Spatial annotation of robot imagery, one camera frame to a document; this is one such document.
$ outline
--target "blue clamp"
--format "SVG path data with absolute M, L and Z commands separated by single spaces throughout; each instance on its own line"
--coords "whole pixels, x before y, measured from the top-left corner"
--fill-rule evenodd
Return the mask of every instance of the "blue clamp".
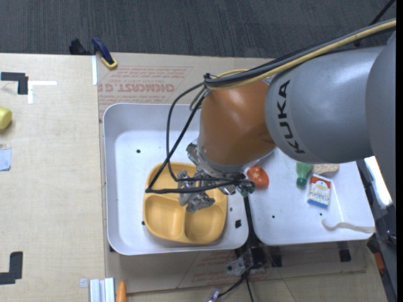
M 105 44 L 99 38 L 94 37 L 91 39 L 91 42 L 94 45 L 95 52 L 99 52 L 101 54 L 102 63 L 109 69 L 114 69 L 118 65 L 116 59 L 114 59 Z

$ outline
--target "wooden surface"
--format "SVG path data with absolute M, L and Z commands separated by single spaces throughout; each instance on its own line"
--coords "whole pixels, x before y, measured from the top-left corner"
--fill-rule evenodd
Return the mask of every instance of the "wooden surface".
M 1 72 L 24 72 L 34 103 L 0 81 L 0 104 L 13 112 L 0 143 L 12 146 L 0 172 L 0 272 L 22 251 L 23 277 L 0 285 L 0 301 L 87 301 L 80 278 L 105 277 L 97 89 L 91 57 L 0 56 Z

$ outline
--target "orange plate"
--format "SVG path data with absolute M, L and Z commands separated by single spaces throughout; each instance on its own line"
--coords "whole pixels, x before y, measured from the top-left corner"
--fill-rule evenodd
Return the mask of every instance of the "orange plate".
M 155 166 L 147 178 L 146 187 L 157 173 L 161 164 Z M 186 169 L 193 176 L 196 167 L 191 164 L 171 163 L 172 170 L 178 172 Z M 167 167 L 159 175 L 153 189 L 177 188 Z M 178 201 L 179 194 L 145 193 L 143 200 L 143 217 L 147 229 L 155 236 L 181 243 L 206 244 L 218 239 L 221 235 L 227 216 L 227 196 L 219 189 L 207 191 L 215 203 L 194 213 L 186 211 Z

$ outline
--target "yellow cable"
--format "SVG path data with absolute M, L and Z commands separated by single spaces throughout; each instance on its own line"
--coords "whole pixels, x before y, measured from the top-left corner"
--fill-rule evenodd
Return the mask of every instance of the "yellow cable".
M 315 50 L 312 53 L 308 53 L 307 55 L 301 56 L 300 58 L 297 58 L 297 59 L 295 59 L 295 60 L 293 60 L 291 62 L 288 62 L 288 63 L 285 63 L 285 64 L 283 64 L 281 66 L 275 67 L 274 69 L 271 69 L 271 70 L 269 70 L 269 71 L 267 71 L 267 72 L 265 72 L 263 74 L 260 74 L 260 75 L 258 75 L 256 77 L 253 77 L 253 78 L 250 78 L 250 79 L 245 79 L 244 81 L 237 82 L 237 83 L 226 84 L 226 85 L 221 85 L 221 86 L 217 86 L 217 87 L 209 87 L 209 88 L 210 89 L 232 89 L 232 88 L 245 86 L 245 85 L 251 84 L 253 82 L 260 81 L 260 80 L 265 79 L 267 77 L 273 76 L 273 75 L 275 75 L 275 74 L 277 74 L 279 72 L 282 72 L 282 71 L 284 71 L 286 69 L 292 68 L 292 67 L 294 67 L 296 65 L 299 65 L 299 64 L 301 64 L 303 62 L 306 62 L 307 60 L 310 60 L 310 59 L 312 59 L 314 57 L 317 57 L 317 56 L 320 56 L 320 55 L 322 55 L 324 53 L 330 52 L 333 49 L 339 48 L 339 47 L 341 47 L 343 45 L 347 45 L 348 43 L 355 42 L 356 40 L 360 40 L 360 39 L 362 39 L 362 38 L 364 38 L 366 36 L 369 36 L 369 35 L 372 35 L 374 33 L 379 32 L 379 31 L 383 31 L 383 30 L 393 28 L 393 27 L 396 27 L 396 20 L 392 20 L 392 21 L 389 21 L 387 23 L 383 23 L 383 24 L 381 24 L 379 26 L 376 26 L 376 27 L 361 31 L 360 33 L 356 33 L 356 34 L 354 34 L 352 36 L 349 36 L 349 37 L 347 37 L 345 39 L 342 39 L 339 42 L 331 43 L 330 45 L 327 45 L 327 46 L 322 47 L 322 48 L 320 48 L 318 50 Z M 230 70 L 228 72 L 225 72 L 223 74 L 228 75 L 228 74 L 232 74 L 231 72 L 244 72 L 244 71 L 245 71 L 244 69 L 235 69 L 235 70 Z

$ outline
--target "small box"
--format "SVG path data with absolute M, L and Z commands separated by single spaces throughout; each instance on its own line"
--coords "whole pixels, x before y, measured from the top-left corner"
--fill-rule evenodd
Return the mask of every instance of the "small box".
M 309 182 L 308 203 L 328 207 L 330 202 L 331 179 L 313 174 Z

